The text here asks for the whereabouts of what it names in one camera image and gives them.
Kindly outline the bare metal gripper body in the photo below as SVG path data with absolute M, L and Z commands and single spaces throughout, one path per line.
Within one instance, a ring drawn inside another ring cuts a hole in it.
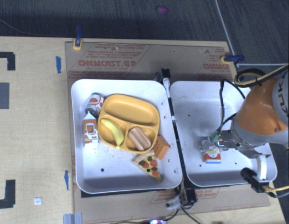
M 215 141 L 215 145 L 223 150 L 228 150 L 230 148 L 238 149 L 241 144 L 234 137 L 232 130 L 223 130 Z

